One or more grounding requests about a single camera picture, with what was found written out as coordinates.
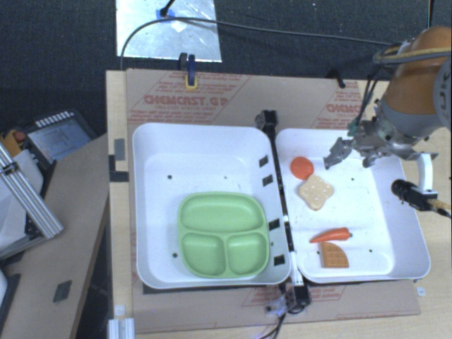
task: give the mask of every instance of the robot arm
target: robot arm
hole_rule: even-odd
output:
[[[389,155],[416,160],[419,186],[403,185],[398,180],[393,193],[419,210],[437,210],[436,201],[432,201],[437,194],[432,191],[431,163],[437,154],[418,153],[412,147],[442,126],[451,130],[451,31],[430,28],[410,43],[376,54],[375,63],[398,66],[370,121],[361,120],[373,91],[369,81],[361,113],[349,125],[351,138],[335,142],[331,154],[323,159],[326,169],[344,160],[353,149],[364,157],[364,167]]]

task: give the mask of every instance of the silver sheet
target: silver sheet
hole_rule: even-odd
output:
[[[140,25],[159,18],[169,0],[117,0],[117,55],[127,37]],[[213,0],[176,0],[169,16],[215,20]],[[197,61],[221,62],[220,42],[214,24],[172,21],[144,28],[130,41],[125,57],[178,59],[185,52]]]

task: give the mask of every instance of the green plate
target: green plate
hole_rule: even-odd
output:
[[[267,220],[254,198],[230,192],[186,197],[177,217],[185,266],[204,278],[243,278],[267,265]]]

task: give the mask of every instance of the orange carrot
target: orange carrot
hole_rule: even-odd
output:
[[[305,157],[296,157],[290,163],[290,171],[298,179],[308,179],[314,173],[314,165]]]
[[[309,242],[311,244],[314,244],[316,242],[324,242],[324,241],[345,241],[349,238],[351,238],[352,234],[350,234],[350,231],[346,227],[341,227],[340,229],[333,229],[324,232],[323,234],[320,234],[318,236],[315,236],[313,239],[311,239]]]

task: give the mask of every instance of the toy bread slice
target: toy bread slice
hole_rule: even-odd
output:
[[[348,268],[348,258],[345,252],[330,242],[320,243],[322,268]]]
[[[315,174],[311,174],[298,190],[299,196],[315,211],[320,210],[325,201],[328,200],[333,193],[333,186],[326,183],[322,178]]]

